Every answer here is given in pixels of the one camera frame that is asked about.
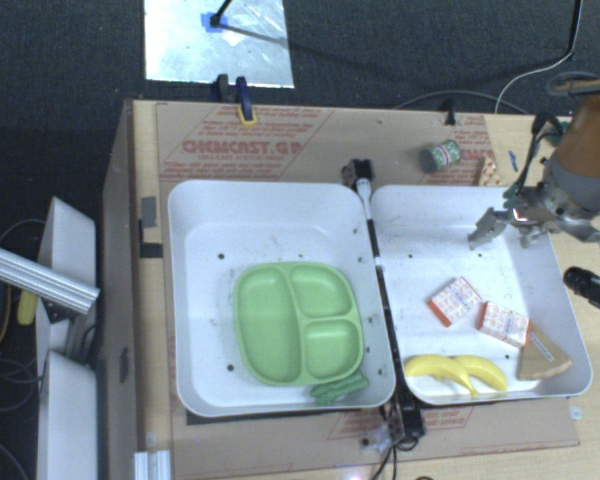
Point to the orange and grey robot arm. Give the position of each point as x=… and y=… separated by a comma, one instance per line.
x=587, y=138

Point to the white plastic tray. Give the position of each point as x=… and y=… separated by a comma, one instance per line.
x=430, y=238
x=260, y=218

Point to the green divided plate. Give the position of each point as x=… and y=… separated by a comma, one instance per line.
x=265, y=323

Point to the tan pizza slice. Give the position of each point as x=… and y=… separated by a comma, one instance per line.
x=540, y=360

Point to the orange and white carton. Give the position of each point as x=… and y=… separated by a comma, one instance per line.
x=504, y=324
x=455, y=300

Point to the green pea pod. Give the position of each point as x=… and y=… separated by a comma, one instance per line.
x=337, y=389

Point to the yellow banana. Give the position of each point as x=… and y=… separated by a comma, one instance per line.
x=485, y=370
x=430, y=365

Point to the thin black and white rod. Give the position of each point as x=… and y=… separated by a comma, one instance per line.
x=380, y=268

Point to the brown cardboard board red print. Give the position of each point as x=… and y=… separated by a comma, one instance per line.
x=290, y=138

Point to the black cylinder on white bracket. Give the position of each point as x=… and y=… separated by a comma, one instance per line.
x=592, y=285

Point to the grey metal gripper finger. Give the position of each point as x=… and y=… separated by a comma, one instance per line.
x=532, y=237
x=486, y=228

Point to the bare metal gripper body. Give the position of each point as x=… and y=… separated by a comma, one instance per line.
x=555, y=215

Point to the green and white can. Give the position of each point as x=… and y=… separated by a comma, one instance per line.
x=442, y=154

